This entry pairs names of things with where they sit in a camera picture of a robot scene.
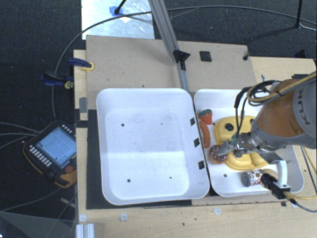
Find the black cable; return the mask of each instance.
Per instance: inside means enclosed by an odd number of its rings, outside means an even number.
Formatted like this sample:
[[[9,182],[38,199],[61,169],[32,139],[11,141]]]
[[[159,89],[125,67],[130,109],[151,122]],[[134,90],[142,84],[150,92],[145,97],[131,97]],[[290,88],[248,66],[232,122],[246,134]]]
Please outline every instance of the black cable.
[[[27,138],[27,137],[29,137],[29,136],[20,137],[20,138],[18,138],[18,139],[15,139],[15,140],[9,142],[9,143],[6,143],[5,145],[0,146],[0,149],[4,148],[4,147],[6,147],[6,146],[8,146],[8,145],[10,145],[10,144],[13,144],[13,143],[15,143],[16,141],[19,141],[19,140],[22,140],[22,139],[24,139],[24,138]]]
[[[57,192],[59,192],[61,190],[61,188],[58,188],[57,190],[55,190],[54,192],[52,192],[51,194],[48,194],[44,197],[41,197],[39,199],[36,199],[36,200],[33,200],[33,201],[30,201],[30,202],[27,202],[27,203],[23,203],[23,204],[19,204],[19,205],[16,205],[16,206],[12,206],[12,207],[9,207],[9,208],[5,208],[3,210],[0,210],[0,212],[7,212],[7,211],[10,211],[10,210],[13,210],[13,209],[16,209],[16,208],[20,208],[20,207],[23,207],[23,206],[27,206],[27,205],[30,205],[30,204],[34,204],[34,203],[37,203],[39,201],[42,201],[50,196],[53,196],[54,194],[56,194]]]
[[[264,82],[261,82],[261,83],[257,84],[257,85],[253,88],[253,90],[250,92],[250,97],[252,97],[252,96],[255,97],[255,94],[258,93],[258,92],[260,92],[260,91],[266,92],[266,91],[267,91],[267,90],[266,90],[266,87],[267,87],[267,86],[270,86],[270,85],[272,85],[272,84],[274,84],[274,83],[278,83],[278,82],[280,82],[280,81],[278,81],[278,80],[268,80],[268,81],[264,81]]]
[[[259,91],[257,91],[257,92],[254,94],[254,96],[255,96],[256,98],[261,98],[261,96],[260,96],[260,97],[257,97],[257,96],[256,96],[257,93],[269,93],[269,94],[270,94],[271,91],[269,91],[269,90],[267,90],[267,89],[265,88],[264,90],[259,90]]]
[[[262,82],[262,83],[256,85],[255,88],[254,88],[254,89],[252,90],[252,92],[250,93],[250,97],[252,97],[253,99],[256,99],[257,97],[255,96],[255,94],[256,94],[257,92],[259,92],[259,89],[265,89],[266,86],[272,85],[272,84],[274,83],[274,81],[275,81],[275,82],[279,82],[279,81],[277,81],[277,80],[269,80],[269,81],[264,81],[264,82]],[[253,106],[253,107],[257,107],[257,106],[264,105],[264,104],[266,104],[266,103],[269,103],[269,102],[271,102],[271,101],[274,101],[274,100],[278,99],[278,98],[281,97],[281,96],[284,96],[285,94],[287,94],[287,93],[289,93],[289,92],[291,92],[291,91],[297,89],[298,87],[304,86],[304,85],[309,84],[309,83],[311,83],[311,82],[313,82],[313,81],[316,81],[316,77],[311,78],[310,80],[307,80],[307,81],[305,81],[305,82],[303,82],[303,83],[301,83],[301,84],[299,84],[299,85],[293,86],[293,87],[289,88],[289,89],[286,90],[286,91],[283,91],[283,94],[280,94],[279,91],[277,91],[278,95],[276,95],[276,96],[274,96],[274,97],[272,97],[272,98],[270,98],[270,99],[268,99],[268,100],[266,100],[266,101],[256,102],[256,104],[254,104],[251,100],[249,100],[249,105],[250,105],[250,106]]]
[[[301,23],[299,23],[299,25],[305,29],[308,29],[308,30],[312,30],[312,31],[317,31],[317,29],[315,28],[311,28],[311,27],[307,27],[307,26],[303,26]]]
[[[57,219],[55,220],[54,224],[51,226],[51,228],[50,228],[50,230],[48,231],[48,234],[45,236],[45,238],[48,238],[48,237],[51,235],[51,233],[52,233],[52,231],[53,231],[55,225],[56,225],[56,224],[58,223],[58,221],[61,219],[61,217],[63,216],[64,212],[68,209],[68,207],[71,205],[71,203],[75,200],[76,196],[77,196],[77,194],[75,194],[75,195],[73,196],[73,198],[68,202],[68,204],[67,204],[67,205],[65,206],[65,208],[62,210],[62,212],[59,214],[59,216],[58,216]]]
[[[308,163],[308,160],[307,160],[307,157],[306,157],[305,150],[304,150],[303,146],[301,146],[301,150],[302,150],[302,153],[303,153],[303,156],[304,156],[304,160],[305,160],[305,163],[306,163],[306,166],[307,166],[307,169],[308,169],[308,173],[309,173],[309,175],[310,175],[310,177],[311,177],[311,180],[312,180],[312,183],[313,183],[315,192],[317,193],[317,186],[316,186],[316,183],[315,183],[315,181],[314,181],[311,168],[309,167],[309,163]]]
[[[308,211],[308,212],[311,212],[311,213],[317,213],[317,210],[308,209],[308,208],[302,206],[301,204],[299,204],[295,199],[290,199],[290,202],[292,204],[297,205],[299,208],[301,208],[301,209],[303,209],[305,211]]]
[[[20,132],[0,133],[0,136],[11,136],[11,135],[33,136],[34,134],[31,134],[31,133],[20,133]]]
[[[13,126],[13,127],[17,127],[17,128],[22,128],[22,129],[26,129],[26,130],[29,130],[29,131],[33,131],[33,132],[39,133],[38,130],[34,130],[34,129],[31,129],[31,128],[24,127],[24,126],[21,126],[21,125],[17,125],[17,124],[14,124],[14,123],[10,123],[10,122],[0,121],[0,124],[9,125],[9,126]]]
[[[247,99],[248,98],[245,98],[244,101],[243,101],[243,105],[242,105],[242,109],[241,109],[241,113],[240,113],[240,125],[239,125],[239,129],[238,129],[238,135],[239,135],[241,127],[242,127],[242,122],[243,122],[243,119],[244,119],[244,108],[245,108]]]
[[[198,10],[198,9],[199,9],[199,8],[188,9],[188,11],[182,12],[182,13],[177,14],[177,15],[175,15],[175,16],[171,16],[170,19],[172,20],[172,19],[174,19],[174,18],[177,18],[177,17],[179,17],[179,16],[183,16],[183,15],[185,15],[185,14],[188,14],[188,13],[193,12],[194,10]]]
[[[67,231],[64,233],[64,235],[63,235],[61,238],[65,238],[66,236],[70,236],[70,235],[71,235],[71,232],[75,230],[76,224],[77,224],[77,223],[76,223],[76,211],[75,211],[75,213],[74,213],[74,218],[73,218],[73,220],[72,220],[72,225],[71,225],[71,227],[69,228],[69,230],[67,230]]]
[[[236,125],[237,125],[237,133],[236,133],[236,138],[238,138],[239,136],[239,132],[240,132],[240,128],[242,126],[242,120],[243,120],[243,112],[244,112],[244,107],[245,107],[245,104],[246,104],[246,99],[244,100],[243,102],[243,107],[242,107],[242,110],[241,110],[241,115],[240,115],[240,125],[239,125],[239,121],[238,121],[238,108],[239,108],[239,105],[240,105],[240,101],[243,97],[243,95],[248,92],[248,90],[250,89],[251,87],[244,87],[242,88],[242,90],[237,94],[236,96],[236,99],[234,101],[234,105],[233,107],[235,108],[235,116],[236,116]]]
[[[201,5],[201,6],[189,6],[189,7],[180,7],[180,8],[172,8],[172,9],[167,9],[167,11],[177,11],[177,10],[193,10],[193,9],[204,9],[204,8],[234,8],[234,9],[246,9],[246,10],[254,10],[254,11],[261,11],[261,12],[266,12],[266,13],[271,13],[271,14],[277,14],[277,15],[280,15],[280,16],[285,16],[285,17],[290,17],[290,18],[297,18],[295,16],[292,16],[292,15],[288,15],[288,14],[285,14],[285,13],[281,13],[281,12],[276,12],[276,11],[271,11],[271,10],[265,10],[265,9],[258,9],[258,8],[253,8],[253,7],[245,7],[245,6],[234,6],[234,5]],[[138,16],[138,15],[144,15],[144,14],[150,14],[152,13],[151,11],[145,11],[145,12],[138,12],[138,13],[132,13],[132,14],[127,14],[127,15],[120,15],[120,16],[116,16],[116,17],[112,17],[112,18],[108,18],[108,19],[105,19],[105,20],[102,20],[98,23],[95,23],[89,27],[87,27],[86,29],[84,29],[83,31],[81,31],[79,34],[77,34],[71,41],[70,43],[67,45],[67,47],[65,48],[65,50],[63,51],[63,53],[61,54],[58,62],[57,62],[57,65],[55,67],[55,73],[57,73],[58,71],[58,68],[60,66],[60,63],[63,59],[63,57],[65,56],[67,50],[70,48],[70,46],[77,40],[78,37],[80,37],[83,33],[85,33],[86,31],[98,26],[98,25],[101,25],[101,24],[104,24],[106,22],[109,22],[109,21],[112,21],[112,20],[115,20],[115,19],[119,19],[119,18],[123,18],[123,17],[132,17],[132,16]],[[306,19],[300,19],[301,21],[304,21],[304,22],[307,22],[307,23],[310,23],[310,24],[314,24],[314,25],[317,25],[316,23],[312,22],[312,21],[308,21]],[[54,120],[57,119],[56,117],[56,112],[55,112],[55,105],[54,105],[54,86],[52,87],[52,110],[53,110],[53,117],[54,117]]]

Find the soda can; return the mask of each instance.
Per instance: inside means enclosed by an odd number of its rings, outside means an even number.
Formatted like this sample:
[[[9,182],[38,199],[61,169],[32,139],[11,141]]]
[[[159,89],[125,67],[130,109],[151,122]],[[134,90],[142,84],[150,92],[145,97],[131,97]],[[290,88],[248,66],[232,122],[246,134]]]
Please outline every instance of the soda can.
[[[264,174],[262,169],[250,170],[241,173],[241,181],[244,187],[261,184],[261,176]]]

